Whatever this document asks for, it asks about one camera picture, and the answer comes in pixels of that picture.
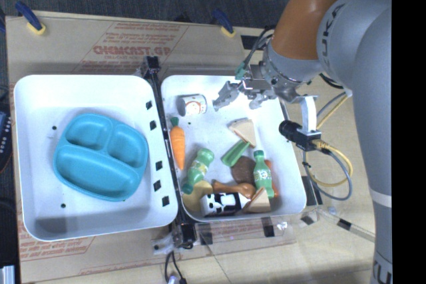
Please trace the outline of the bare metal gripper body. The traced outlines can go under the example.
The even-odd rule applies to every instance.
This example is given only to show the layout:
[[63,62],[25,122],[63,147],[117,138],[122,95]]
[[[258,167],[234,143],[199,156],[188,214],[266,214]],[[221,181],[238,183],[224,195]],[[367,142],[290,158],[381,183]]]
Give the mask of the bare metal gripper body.
[[298,95],[296,89],[301,85],[300,81],[292,80],[277,71],[274,65],[259,62],[244,70],[238,90],[252,100],[259,96],[293,100]]

